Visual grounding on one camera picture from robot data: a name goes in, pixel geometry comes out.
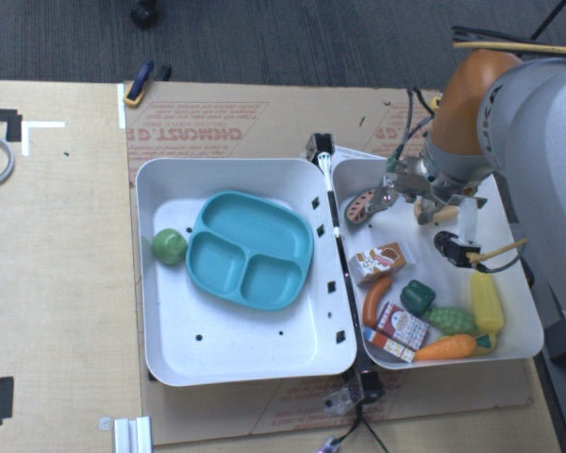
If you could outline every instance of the toy sausage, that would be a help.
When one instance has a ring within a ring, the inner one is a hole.
[[[362,324],[364,326],[375,328],[377,322],[377,306],[381,297],[390,289],[392,279],[389,275],[382,275],[371,286],[365,297],[362,306]]]

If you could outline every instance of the cardboard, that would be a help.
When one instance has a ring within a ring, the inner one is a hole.
[[[424,92],[426,101],[435,95]],[[349,154],[386,157],[400,142],[407,112],[404,90],[152,82],[141,105],[125,109],[131,203],[136,201],[136,173],[153,158],[295,158],[303,156],[313,133],[332,134],[334,144]],[[425,116],[426,111],[416,106],[413,122]],[[421,150],[428,129],[408,142],[406,153]],[[135,214],[133,205],[136,235]],[[153,418],[155,445],[352,423],[353,413],[327,416],[323,410],[323,397],[342,386],[340,377],[186,388],[151,380],[142,348],[138,237],[134,240],[142,410]],[[524,405],[530,396],[521,361],[379,374],[386,395],[367,407],[372,422]]]

